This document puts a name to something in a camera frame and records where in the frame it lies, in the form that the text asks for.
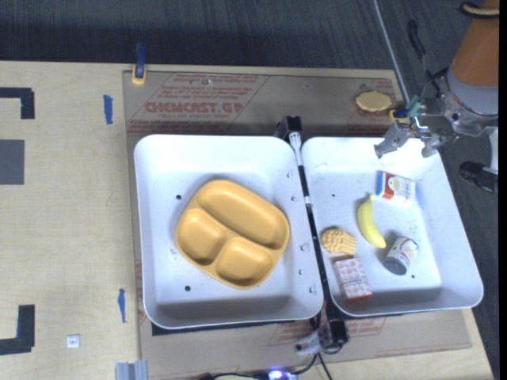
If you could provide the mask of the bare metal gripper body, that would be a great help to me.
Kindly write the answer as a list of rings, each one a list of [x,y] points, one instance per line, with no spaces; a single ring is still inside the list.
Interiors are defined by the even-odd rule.
[[[479,137],[497,127],[497,114],[476,112],[453,96],[441,96],[423,100],[413,123],[422,134]]]

